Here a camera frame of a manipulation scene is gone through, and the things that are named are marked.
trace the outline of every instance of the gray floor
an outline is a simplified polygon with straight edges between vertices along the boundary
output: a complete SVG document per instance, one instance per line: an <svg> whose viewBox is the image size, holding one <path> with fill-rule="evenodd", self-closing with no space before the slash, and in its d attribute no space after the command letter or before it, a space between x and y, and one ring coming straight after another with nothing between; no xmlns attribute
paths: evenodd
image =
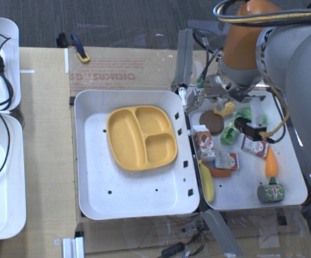
<svg viewBox="0 0 311 258"><path fill-rule="evenodd" d="M224 41L213 7L222 0L0 0L0 17L14 21L21 47L56 47L65 32L84 46L176 49L178 30L213 30L211 44ZM311 0L268 0L284 10L305 8Z"/></svg>

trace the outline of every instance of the yellow plate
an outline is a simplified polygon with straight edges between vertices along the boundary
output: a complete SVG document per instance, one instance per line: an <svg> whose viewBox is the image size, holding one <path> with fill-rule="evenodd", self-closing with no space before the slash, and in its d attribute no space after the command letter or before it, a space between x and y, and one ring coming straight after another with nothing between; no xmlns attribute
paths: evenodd
<svg viewBox="0 0 311 258"><path fill-rule="evenodd" d="M165 166L177 156L177 141L167 114L156 106L113 111L107 120L110 149L119 166L146 170Z"/></svg>

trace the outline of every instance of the brown cookie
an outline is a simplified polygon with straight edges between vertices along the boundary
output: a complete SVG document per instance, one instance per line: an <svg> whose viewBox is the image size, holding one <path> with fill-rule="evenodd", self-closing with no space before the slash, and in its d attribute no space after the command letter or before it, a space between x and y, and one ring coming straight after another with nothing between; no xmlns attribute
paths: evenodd
<svg viewBox="0 0 311 258"><path fill-rule="evenodd" d="M210 134L219 134L224 130L224 120L222 116L214 113L214 111L206 111L201 114L200 125L205 125Z"/></svg>

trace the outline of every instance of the wooden surface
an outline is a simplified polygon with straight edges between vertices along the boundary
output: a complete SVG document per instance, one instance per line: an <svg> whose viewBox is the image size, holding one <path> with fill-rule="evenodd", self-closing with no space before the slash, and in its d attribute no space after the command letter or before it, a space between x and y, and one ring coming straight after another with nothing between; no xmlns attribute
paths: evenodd
<svg viewBox="0 0 311 258"><path fill-rule="evenodd" d="M65 72L64 51L20 48L20 69L31 71L20 75L20 109L25 117L27 219L19 234L0 241L0 258L61 258L62 239L74 237L77 223L69 75ZM311 257L311 237L300 207L286 211L291 230L282 226L267 235L272 225L265 225L266 219L252 222L253 228L259 228L259 235L237 239L245 257ZM238 219L240 223L236 224L242 227L243 217ZM86 256L153 258L158 257L163 248ZM216 241L212 241L197 257L223 258L225 255Z"/></svg>

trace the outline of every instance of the blue clamp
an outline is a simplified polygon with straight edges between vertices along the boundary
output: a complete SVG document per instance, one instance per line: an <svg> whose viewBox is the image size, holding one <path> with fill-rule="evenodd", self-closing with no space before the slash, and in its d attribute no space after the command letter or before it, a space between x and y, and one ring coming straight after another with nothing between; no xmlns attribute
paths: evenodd
<svg viewBox="0 0 311 258"><path fill-rule="evenodd" d="M78 56L78 58L80 59L80 61L82 63L87 63L90 61L90 57L89 55L87 54L87 52L84 50L82 44L81 44L81 41L79 39L79 37L75 34L75 33L72 33L70 35L70 38L73 40L73 46L76 47L76 50L77 50L77 53L76 55Z"/></svg>

